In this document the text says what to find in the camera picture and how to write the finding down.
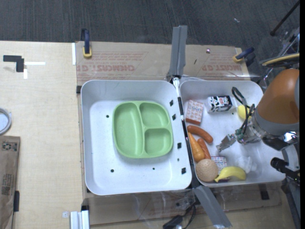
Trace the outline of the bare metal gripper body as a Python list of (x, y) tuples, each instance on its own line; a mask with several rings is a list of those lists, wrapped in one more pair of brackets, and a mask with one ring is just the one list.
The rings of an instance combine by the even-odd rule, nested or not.
[(263, 129), (256, 125), (236, 129), (236, 140), (241, 144), (259, 142), (262, 135)]

